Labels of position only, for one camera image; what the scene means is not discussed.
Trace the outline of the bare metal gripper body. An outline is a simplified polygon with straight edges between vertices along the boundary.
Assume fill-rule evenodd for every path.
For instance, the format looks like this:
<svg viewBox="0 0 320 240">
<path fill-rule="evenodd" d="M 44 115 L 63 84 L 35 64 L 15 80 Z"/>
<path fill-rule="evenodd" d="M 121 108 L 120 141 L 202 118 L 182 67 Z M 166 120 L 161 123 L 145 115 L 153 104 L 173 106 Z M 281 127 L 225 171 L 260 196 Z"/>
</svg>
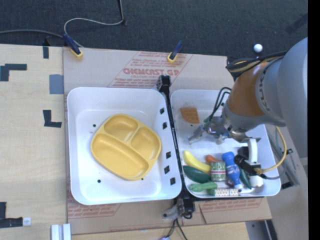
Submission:
<svg viewBox="0 0 320 240">
<path fill-rule="evenodd" d="M 227 136 L 226 139 L 233 139 L 237 142 L 247 142 L 250 139 L 244 129 L 231 125 L 230 121 L 222 116 L 208 117 L 205 120 L 205 127 L 208 127 L 208 134 L 212 135 L 215 139 L 219 135 Z"/>
</svg>

